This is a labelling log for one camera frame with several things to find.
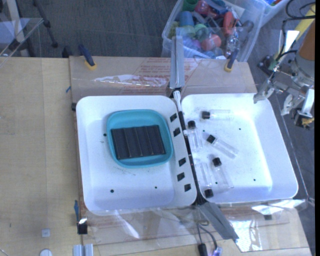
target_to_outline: green cup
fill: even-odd
[[[182,11],[193,12],[198,3],[198,0],[183,0]]]

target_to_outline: blue cup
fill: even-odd
[[[180,12],[179,15],[179,26],[184,27],[184,26],[194,26],[194,19],[192,17],[192,13],[190,11],[182,11]]]

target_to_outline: black connector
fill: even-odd
[[[201,243],[198,245],[198,251],[200,256],[208,256],[207,247],[205,243]]]

